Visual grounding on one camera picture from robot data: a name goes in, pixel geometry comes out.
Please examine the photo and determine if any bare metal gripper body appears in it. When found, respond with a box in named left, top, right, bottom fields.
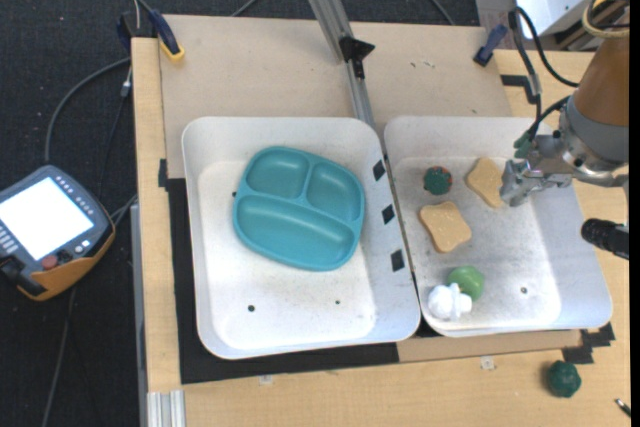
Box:
left=502, top=132, right=630, bottom=190

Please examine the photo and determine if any tan toy bread slice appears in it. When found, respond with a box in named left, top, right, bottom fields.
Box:
left=418, top=200, right=473, bottom=255
left=464, top=157, right=507, bottom=209

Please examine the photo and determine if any white plastic tray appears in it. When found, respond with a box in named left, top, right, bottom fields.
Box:
left=180, top=115, right=422, bottom=361
left=382, top=115, right=615, bottom=339

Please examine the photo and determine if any dark green toy with red spots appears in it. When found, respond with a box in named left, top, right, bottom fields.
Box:
left=422, top=165, right=454, bottom=196

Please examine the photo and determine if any light green toy vegetable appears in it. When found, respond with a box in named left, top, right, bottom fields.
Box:
left=446, top=265, right=486, bottom=302

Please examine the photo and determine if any teal divided plate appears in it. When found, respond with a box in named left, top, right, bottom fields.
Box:
left=231, top=145, right=367, bottom=273

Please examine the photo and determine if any pale brown flat board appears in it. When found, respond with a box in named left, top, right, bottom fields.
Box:
left=158, top=13, right=586, bottom=364

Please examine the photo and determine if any black cylinder on white bracket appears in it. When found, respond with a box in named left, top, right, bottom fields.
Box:
left=580, top=174, right=630, bottom=262

